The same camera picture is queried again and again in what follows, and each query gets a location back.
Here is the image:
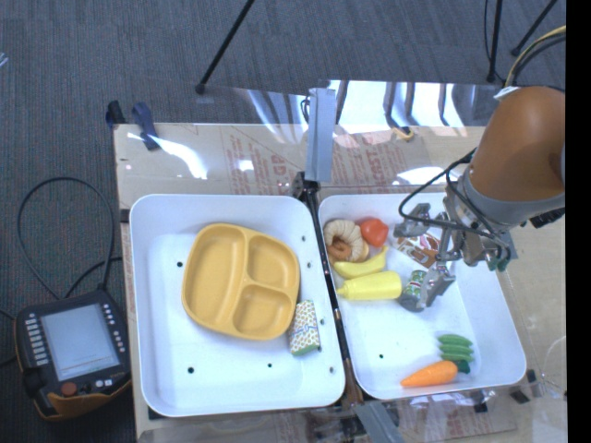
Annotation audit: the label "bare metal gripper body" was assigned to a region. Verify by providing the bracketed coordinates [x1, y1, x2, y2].
[436, 183, 519, 268]

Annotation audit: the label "small green and red can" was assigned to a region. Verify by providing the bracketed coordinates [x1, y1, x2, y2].
[398, 269, 429, 314]

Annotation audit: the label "brown and white packet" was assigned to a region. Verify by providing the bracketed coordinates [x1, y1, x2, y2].
[395, 232, 443, 269]

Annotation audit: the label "red pepper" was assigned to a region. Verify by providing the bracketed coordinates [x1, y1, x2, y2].
[359, 217, 391, 249]

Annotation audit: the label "white plastic tray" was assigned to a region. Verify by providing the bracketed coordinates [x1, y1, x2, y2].
[317, 192, 528, 402]
[128, 193, 347, 419]

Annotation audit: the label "yellow mustard bottle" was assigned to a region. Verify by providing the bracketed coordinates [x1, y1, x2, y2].
[335, 269, 404, 302]

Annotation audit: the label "green pea pods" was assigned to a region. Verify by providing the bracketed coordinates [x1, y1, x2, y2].
[436, 333, 476, 365]

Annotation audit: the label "yellow banana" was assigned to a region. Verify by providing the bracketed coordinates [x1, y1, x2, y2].
[332, 245, 390, 281]

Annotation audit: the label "small brown doughnut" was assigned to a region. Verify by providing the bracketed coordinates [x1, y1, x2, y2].
[326, 239, 355, 262]

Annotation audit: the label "orange carrot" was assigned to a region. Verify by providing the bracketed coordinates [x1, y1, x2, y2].
[399, 359, 472, 389]

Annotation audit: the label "green and orange patterned carton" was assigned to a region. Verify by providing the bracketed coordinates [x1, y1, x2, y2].
[288, 299, 322, 358]

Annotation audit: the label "yellow divided plate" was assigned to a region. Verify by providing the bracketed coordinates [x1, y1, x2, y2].
[180, 221, 302, 342]

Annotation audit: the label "black tripod stand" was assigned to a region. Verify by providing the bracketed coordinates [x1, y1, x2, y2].
[483, 0, 567, 85]
[194, 0, 269, 96]

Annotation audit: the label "brown cardboard board red print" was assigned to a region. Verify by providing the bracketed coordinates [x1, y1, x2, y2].
[113, 122, 567, 443]

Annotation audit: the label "beige ridged bread ring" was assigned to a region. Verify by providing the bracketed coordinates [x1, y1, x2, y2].
[322, 218, 371, 264]

